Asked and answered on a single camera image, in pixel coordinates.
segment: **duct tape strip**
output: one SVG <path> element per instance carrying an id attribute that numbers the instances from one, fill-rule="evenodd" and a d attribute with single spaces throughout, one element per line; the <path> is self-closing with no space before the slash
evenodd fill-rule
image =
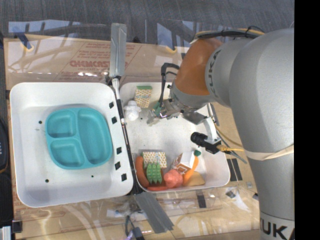
<path id="1" fill-rule="evenodd" d="M 260 161 L 279 158 L 279 157 L 282 157 L 285 155 L 292 154 L 294 152 L 295 152 L 294 144 L 292 144 L 291 146 L 288 146 L 288 147 L 286 147 L 276 153 L 260 153 L 260 152 L 251 152 L 251 151 L 245 150 L 245 154 L 248 158 L 251 158 L 254 160 L 260 160 Z"/>

